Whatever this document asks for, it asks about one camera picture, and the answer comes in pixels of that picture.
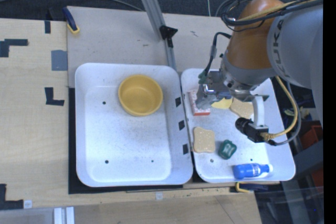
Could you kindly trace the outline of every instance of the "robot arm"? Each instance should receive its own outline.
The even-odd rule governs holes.
[[[208,108],[222,98],[235,97],[252,101],[255,115],[262,110],[260,101],[267,96],[251,94],[266,79],[281,77],[285,81],[312,90],[323,126],[322,51],[323,0],[298,1],[284,4],[279,0],[249,1],[240,17],[222,16],[224,23],[234,26],[233,34],[218,71],[209,68],[200,75],[196,105]],[[242,0],[231,0],[227,11]],[[254,142],[265,142],[264,124],[246,119],[236,127]]]

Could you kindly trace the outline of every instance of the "table surface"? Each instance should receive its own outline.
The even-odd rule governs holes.
[[[122,14],[125,14],[122,18],[126,20],[136,14],[140,18],[139,27],[151,29],[146,13],[106,11],[112,15],[113,20],[119,22]],[[231,33],[220,18],[173,14],[164,16],[168,26],[179,30],[173,38],[178,72],[187,68],[204,68],[214,34],[218,31]],[[35,208],[155,200],[157,191],[68,194],[68,88],[71,87],[76,66],[87,60],[82,58],[85,55],[83,50],[87,48],[84,46],[77,49],[77,59],[81,59],[80,61],[71,61],[74,50],[68,46],[69,35],[72,34],[67,30],[66,23],[50,22],[50,25],[51,33],[46,34],[44,21],[0,19],[0,41],[28,39],[29,42],[28,46],[10,46],[9,57],[0,58],[0,183],[7,184],[6,200],[31,200]],[[141,48],[145,50],[160,44],[160,41],[153,41],[150,31],[146,31],[149,33],[146,38],[137,37],[136,34],[124,37],[128,41],[140,39]],[[224,52],[227,44],[226,39],[221,40],[218,43],[218,52]],[[69,72],[52,70],[51,52],[54,50],[68,52]],[[116,59],[118,57],[107,61],[118,62]],[[164,58],[159,61],[157,64],[166,64]],[[218,59],[214,60],[213,67],[219,67]],[[64,105],[47,105],[45,87],[53,87],[54,99],[64,100]],[[232,195],[227,187],[232,185],[233,183],[208,184],[190,181],[182,189],[160,192],[164,200],[213,197]],[[252,199],[254,206],[250,207],[251,210],[258,210],[254,196]]]

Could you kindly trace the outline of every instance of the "white tray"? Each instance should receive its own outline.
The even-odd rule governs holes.
[[[230,109],[211,108],[211,113],[208,116],[193,115],[188,92],[198,89],[198,75],[202,71],[202,69],[187,69],[181,76],[185,113],[192,144],[194,142],[194,127],[200,126],[215,132],[216,150],[214,153],[193,153],[195,168],[199,176],[209,183],[236,182],[238,180],[234,178],[233,165],[260,163],[272,164],[273,172],[262,174],[259,177],[244,178],[244,181],[286,181],[292,179],[295,175],[295,163],[288,144],[270,146],[266,143],[252,142],[235,128],[235,122],[239,117]],[[264,102],[265,124],[269,127],[270,133],[283,131],[284,127],[271,81],[266,80],[252,93],[269,95],[269,98]],[[237,146],[237,151],[228,160],[224,160],[218,154],[221,143],[226,139]],[[275,141],[280,142],[285,139],[286,136],[282,135]]]
[[[163,103],[152,115],[131,116],[118,100],[119,84],[133,74],[147,75],[162,88]],[[191,178],[181,84],[174,69],[86,63],[76,70],[75,93],[76,168],[85,185],[180,185]]]

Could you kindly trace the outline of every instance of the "yellow bowl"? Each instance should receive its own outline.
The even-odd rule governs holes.
[[[159,109],[163,93],[155,80],[136,74],[121,82],[118,97],[122,107],[132,116],[147,116]]]

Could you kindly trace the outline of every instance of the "blue bottle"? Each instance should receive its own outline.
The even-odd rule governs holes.
[[[270,164],[247,163],[233,166],[233,174],[236,179],[245,177],[257,177],[262,173],[272,172],[273,167]]]

